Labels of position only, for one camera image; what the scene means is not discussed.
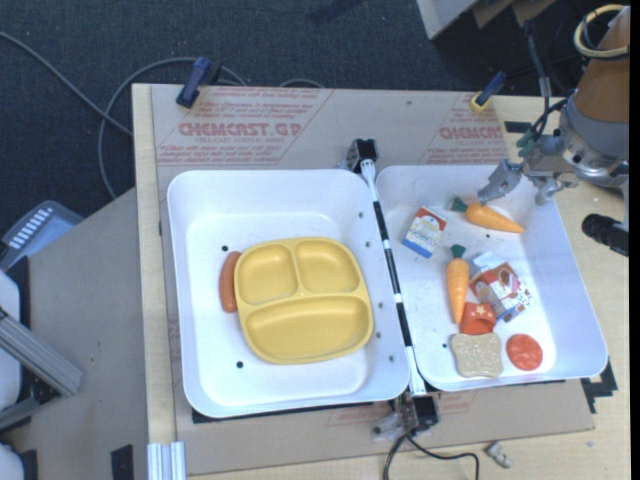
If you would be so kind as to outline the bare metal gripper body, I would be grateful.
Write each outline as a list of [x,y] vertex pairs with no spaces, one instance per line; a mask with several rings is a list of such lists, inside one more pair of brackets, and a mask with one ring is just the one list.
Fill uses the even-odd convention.
[[629,148],[625,141],[588,142],[573,135],[543,135],[525,155],[523,172],[567,186],[589,182],[620,188],[629,179]]

